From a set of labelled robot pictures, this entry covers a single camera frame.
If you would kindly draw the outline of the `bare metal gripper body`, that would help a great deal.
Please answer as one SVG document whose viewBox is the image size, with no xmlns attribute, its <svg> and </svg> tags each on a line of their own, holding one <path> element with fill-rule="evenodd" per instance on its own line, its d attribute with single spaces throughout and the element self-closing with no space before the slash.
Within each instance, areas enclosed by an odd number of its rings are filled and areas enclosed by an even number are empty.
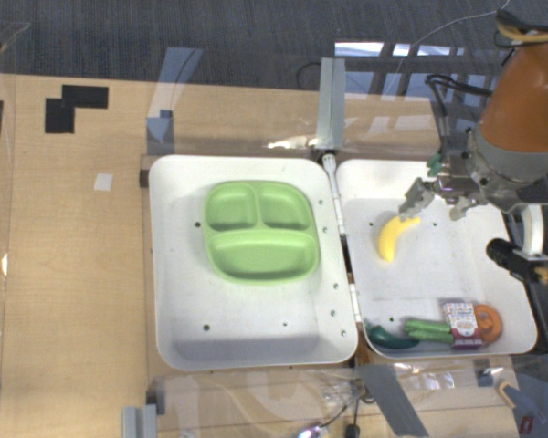
<svg viewBox="0 0 548 438">
<path fill-rule="evenodd" d="M 468 151 L 438 151 L 430 159 L 431 191 L 449 204 L 487 204 L 469 166 Z"/>
</svg>

